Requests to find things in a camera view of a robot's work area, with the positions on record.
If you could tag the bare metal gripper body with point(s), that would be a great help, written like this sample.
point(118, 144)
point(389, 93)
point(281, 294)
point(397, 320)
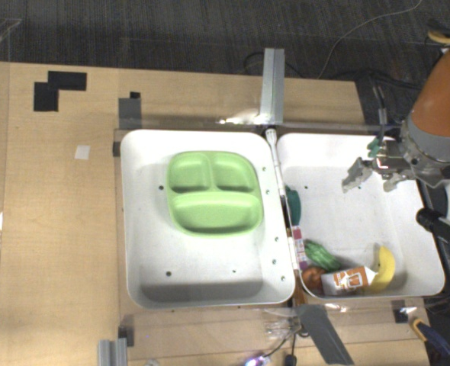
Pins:
point(391, 163)

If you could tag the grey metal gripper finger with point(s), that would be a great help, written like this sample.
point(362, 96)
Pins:
point(357, 174)
point(393, 181)

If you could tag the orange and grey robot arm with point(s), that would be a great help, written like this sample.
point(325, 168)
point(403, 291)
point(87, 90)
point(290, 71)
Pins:
point(444, 101)

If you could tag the white plastic tray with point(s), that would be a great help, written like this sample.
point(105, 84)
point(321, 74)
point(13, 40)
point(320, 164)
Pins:
point(209, 265)
point(347, 223)

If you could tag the dark green toy pepper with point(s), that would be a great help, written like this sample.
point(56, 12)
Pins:
point(294, 206)

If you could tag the yellow banana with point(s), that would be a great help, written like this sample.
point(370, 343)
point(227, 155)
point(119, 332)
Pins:
point(386, 267)

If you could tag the light green toy vegetable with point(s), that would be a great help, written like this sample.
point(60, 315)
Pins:
point(320, 255)

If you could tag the pink and white packet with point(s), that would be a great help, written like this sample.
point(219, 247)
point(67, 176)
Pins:
point(298, 244)

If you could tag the white and orange carton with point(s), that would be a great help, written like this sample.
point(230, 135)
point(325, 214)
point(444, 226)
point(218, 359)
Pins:
point(347, 280)

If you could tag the brown toy food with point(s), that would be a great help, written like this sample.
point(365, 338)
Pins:
point(312, 277)

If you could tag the green divided plate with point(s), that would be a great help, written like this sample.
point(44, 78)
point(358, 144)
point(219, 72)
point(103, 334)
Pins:
point(213, 208)

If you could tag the black cylinder on white bracket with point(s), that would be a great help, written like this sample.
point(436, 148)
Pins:
point(432, 219)

